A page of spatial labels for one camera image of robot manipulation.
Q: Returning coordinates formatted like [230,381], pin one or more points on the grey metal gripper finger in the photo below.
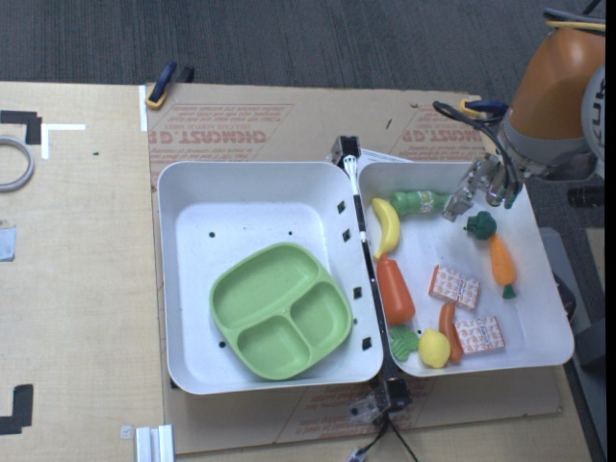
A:
[457,206]

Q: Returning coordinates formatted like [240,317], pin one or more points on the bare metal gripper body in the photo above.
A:
[491,176]

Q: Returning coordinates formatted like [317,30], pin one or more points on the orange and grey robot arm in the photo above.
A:
[548,89]

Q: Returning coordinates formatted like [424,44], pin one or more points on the green broccoli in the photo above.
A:
[482,225]

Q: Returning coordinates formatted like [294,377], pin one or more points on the green plastic bottle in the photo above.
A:
[414,203]

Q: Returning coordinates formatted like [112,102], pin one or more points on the orange carrot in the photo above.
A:
[501,260]

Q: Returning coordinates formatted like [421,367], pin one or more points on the yellow banana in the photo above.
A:
[391,229]

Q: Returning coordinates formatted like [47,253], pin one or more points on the orange and white carton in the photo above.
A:
[454,288]
[480,336]

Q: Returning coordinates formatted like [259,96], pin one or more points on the white paper sheet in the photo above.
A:
[382,156]

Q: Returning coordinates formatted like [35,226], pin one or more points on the orange bottle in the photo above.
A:
[394,291]

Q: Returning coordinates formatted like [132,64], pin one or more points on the orange sausage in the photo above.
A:
[447,323]

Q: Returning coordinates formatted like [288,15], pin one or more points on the white plastic tray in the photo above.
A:
[260,219]
[529,315]

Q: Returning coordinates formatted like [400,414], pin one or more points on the yellow lemon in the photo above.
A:
[434,348]

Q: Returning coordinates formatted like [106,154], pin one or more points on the green lettuce leaf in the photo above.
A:
[403,341]

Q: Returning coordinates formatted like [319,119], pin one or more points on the brown cardboard board red print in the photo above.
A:
[289,128]

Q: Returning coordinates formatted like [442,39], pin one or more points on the green divided plate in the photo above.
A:
[269,287]

